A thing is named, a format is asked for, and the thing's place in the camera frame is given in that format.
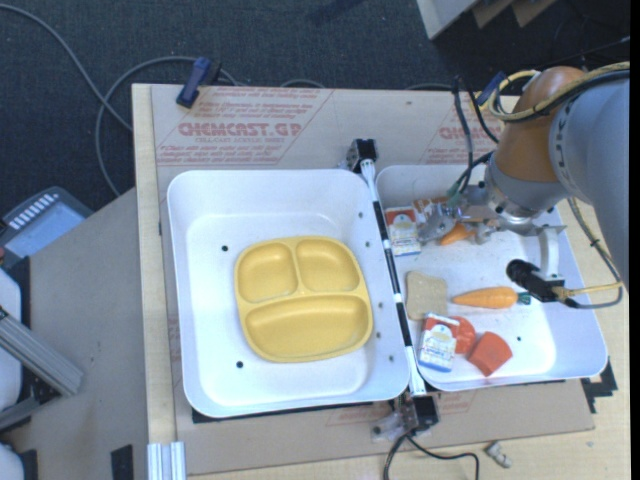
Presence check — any black cylinder on white bracket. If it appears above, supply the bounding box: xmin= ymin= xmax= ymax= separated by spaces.
xmin=505 ymin=223 xmax=569 ymax=304

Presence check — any long orange carrot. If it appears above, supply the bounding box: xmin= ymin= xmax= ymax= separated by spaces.
xmin=451 ymin=286 xmax=532 ymax=311

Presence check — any yellow divided plate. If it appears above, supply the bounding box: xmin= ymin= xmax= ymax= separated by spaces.
xmin=233 ymin=235 xmax=375 ymax=364

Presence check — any red wedge toy food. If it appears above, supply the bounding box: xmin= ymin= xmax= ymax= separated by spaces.
xmin=467 ymin=331 xmax=514 ymax=378

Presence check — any black block with thin wires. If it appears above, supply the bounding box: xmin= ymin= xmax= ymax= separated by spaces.
xmin=343 ymin=137 xmax=379 ymax=172
xmin=372 ymin=394 xmax=441 ymax=443

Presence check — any thin black and white rod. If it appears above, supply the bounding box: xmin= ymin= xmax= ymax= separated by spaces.
xmin=359 ymin=159 xmax=427 ymax=396

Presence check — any small orange carrot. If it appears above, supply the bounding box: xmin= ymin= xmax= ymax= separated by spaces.
xmin=439 ymin=221 xmax=474 ymax=247

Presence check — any tan bread slice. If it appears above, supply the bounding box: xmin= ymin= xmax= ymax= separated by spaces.
xmin=404 ymin=270 xmax=449 ymax=322

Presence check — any red rounded toy food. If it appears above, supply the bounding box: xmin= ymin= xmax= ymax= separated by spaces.
xmin=449 ymin=315 xmax=478 ymax=356

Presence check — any brown cardboard board red print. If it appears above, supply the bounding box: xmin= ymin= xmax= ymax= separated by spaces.
xmin=149 ymin=85 xmax=597 ymax=477

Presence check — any white and orange carton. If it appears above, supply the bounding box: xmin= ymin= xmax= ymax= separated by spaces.
xmin=384 ymin=206 xmax=423 ymax=258
xmin=417 ymin=312 xmax=461 ymax=373

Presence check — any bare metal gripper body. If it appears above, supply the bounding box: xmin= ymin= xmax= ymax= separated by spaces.
xmin=457 ymin=185 xmax=547 ymax=232

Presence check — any orange and white packet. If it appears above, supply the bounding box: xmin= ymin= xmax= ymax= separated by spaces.
xmin=411 ymin=196 xmax=451 ymax=223

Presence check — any white plastic tray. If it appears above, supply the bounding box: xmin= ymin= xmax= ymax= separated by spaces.
xmin=374 ymin=164 xmax=610 ymax=393
xmin=166 ymin=168 xmax=413 ymax=419

